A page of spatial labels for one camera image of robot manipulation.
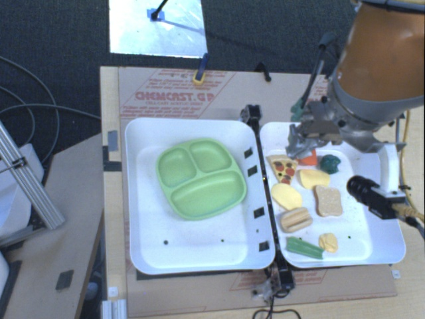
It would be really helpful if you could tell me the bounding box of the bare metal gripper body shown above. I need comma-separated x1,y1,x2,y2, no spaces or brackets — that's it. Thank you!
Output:
298,100,388,153

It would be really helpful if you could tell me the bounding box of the orange carrot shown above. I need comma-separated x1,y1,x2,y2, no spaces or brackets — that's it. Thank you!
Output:
297,148,319,166

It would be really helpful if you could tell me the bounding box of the green broccoli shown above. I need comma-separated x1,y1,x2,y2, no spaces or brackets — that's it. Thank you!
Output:
319,154,343,175

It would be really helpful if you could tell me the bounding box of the toy pizza slice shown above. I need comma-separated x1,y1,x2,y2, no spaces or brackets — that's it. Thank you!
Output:
266,154,299,186

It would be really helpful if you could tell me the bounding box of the yellow toy cheese wedge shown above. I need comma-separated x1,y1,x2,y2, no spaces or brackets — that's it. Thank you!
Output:
296,168,331,191

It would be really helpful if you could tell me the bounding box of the toy bread slice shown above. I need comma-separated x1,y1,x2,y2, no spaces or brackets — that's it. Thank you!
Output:
313,184,344,218

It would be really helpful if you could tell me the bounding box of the thin black rod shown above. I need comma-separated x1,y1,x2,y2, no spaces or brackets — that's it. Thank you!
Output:
250,120,290,278

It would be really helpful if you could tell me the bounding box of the toy hot dog bun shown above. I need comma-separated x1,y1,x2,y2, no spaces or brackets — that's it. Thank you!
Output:
279,207,313,234

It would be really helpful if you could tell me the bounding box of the green divided plate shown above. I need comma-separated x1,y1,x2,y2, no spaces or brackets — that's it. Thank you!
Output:
155,138,248,221

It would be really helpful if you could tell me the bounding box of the white plastic tray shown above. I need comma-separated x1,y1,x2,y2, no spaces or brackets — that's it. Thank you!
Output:
258,121,407,269
124,117,277,276

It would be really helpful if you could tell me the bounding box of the brown cardboard board red print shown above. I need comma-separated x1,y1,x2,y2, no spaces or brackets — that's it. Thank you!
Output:
117,66,398,318

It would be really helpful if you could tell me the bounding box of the black block with thin wires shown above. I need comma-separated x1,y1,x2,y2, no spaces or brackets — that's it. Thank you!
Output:
264,265,296,299
240,104,264,126

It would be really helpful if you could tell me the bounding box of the black cylinder on white bracket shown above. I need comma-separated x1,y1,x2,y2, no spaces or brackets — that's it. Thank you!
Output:
346,142,408,219

